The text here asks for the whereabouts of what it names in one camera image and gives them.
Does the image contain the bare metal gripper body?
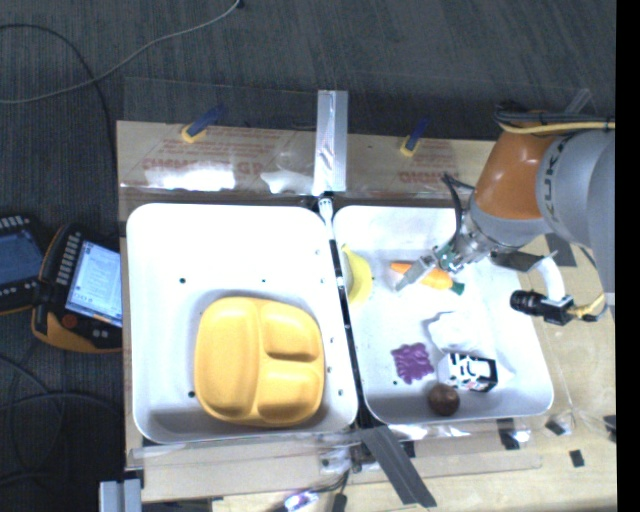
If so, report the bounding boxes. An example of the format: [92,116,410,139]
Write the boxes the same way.
[431,225,490,274]

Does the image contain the orange carrot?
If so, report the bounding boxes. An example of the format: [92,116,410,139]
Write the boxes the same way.
[389,261,466,296]

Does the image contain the yellow banana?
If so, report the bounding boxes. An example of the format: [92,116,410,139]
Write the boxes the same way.
[340,242,374,305]

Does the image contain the white crumpled packet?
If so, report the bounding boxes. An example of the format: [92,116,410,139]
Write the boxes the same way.
[425,310,482,354]

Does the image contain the purple grapes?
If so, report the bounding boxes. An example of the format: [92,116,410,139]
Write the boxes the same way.
[390,342,436,386]

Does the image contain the black and white carton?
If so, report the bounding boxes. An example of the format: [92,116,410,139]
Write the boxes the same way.
[437,351,499,394]

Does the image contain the white plastic tray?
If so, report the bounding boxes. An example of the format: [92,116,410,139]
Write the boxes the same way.
[331,204,555,426]
[124,201,360,445]

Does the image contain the brown round ball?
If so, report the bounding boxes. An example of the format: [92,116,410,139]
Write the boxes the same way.
[427,382,461,418]

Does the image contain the brown cardboard board red print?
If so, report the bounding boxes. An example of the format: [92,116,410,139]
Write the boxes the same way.
[115,119,617,504]

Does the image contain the yellow divided plate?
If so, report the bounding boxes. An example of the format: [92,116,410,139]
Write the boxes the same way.
[193,296,327,428]

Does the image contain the black cylinder on white bracket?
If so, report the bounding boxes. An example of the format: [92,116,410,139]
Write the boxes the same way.
[509,251,576,327]

